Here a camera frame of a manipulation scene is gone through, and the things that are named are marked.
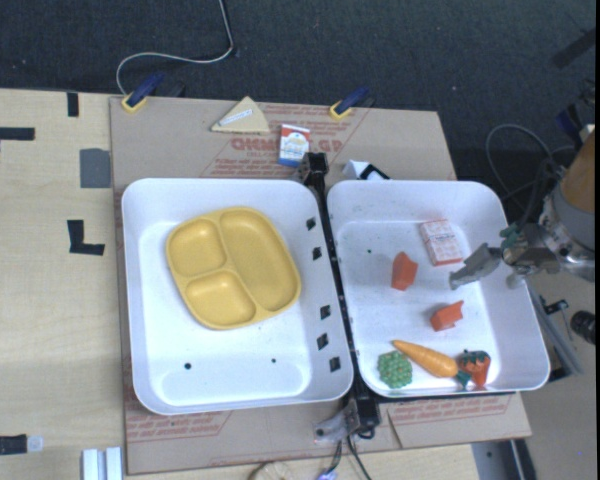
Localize orange carrot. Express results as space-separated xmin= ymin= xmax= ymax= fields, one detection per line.
xmin=391 ymin=338 xmax=473 ymax=387

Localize white and black small piece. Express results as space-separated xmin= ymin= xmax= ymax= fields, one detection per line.
xmin=341 ymin=158 xmax=391 ymax=182

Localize orange block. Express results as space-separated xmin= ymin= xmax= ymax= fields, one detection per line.
xmin=390 ymin=251 xmax=420 ymax=292
xmin=429 ymin=299 xmax=466 ymax=333

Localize red strawberry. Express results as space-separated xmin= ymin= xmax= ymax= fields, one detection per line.
xmin=458 ymin=349 xmax=493 ymax=389

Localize beige pizza slice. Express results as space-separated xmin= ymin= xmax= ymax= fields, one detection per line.
xmin=210 ymin=95 xmax=272 ymax=136

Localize red white blue carton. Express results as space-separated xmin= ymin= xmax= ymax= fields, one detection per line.
xmin=277 ymin=123 xmax=312 ymax=169

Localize thin black rod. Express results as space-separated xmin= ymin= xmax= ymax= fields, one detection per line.
xmin=310 ymin=167 xmax=372 ymax=409

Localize white plastic tray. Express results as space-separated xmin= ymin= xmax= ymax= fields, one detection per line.
xmin=325 ymin=179 xmax=552 ymax=400
xmin=120 ymin=177 xmax=356 ymax=416

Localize black block with thin wires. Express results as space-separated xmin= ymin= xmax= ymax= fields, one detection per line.
xmin=352 ymin=395 xmax=383 ymax=431
xmin=301 ymin=151 xmax=330 ymax=185

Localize brown cardboard board red print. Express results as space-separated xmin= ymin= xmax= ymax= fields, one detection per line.
xmin=108 ymin=94 xmax=534 ymax=477

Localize yellow divided plate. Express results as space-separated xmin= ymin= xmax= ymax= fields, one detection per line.
xmin=165 ymin=206 xmax=302 ymax=332

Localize pink and white carton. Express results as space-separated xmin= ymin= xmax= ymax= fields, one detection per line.
xmin=419 ymin=218 xmax=466 ymax=268

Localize black cylinder on white bracket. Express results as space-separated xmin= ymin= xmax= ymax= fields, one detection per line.
xmin=569 ymin=309 xmax=597 ymax=345

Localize green grapes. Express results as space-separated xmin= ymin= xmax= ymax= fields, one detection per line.
xmin=376 ymin=350 xmax=414 ymax=390

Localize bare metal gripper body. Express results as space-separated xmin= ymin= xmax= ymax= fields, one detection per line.
xmin=501 ymin=211 xmax=597 ymax=284

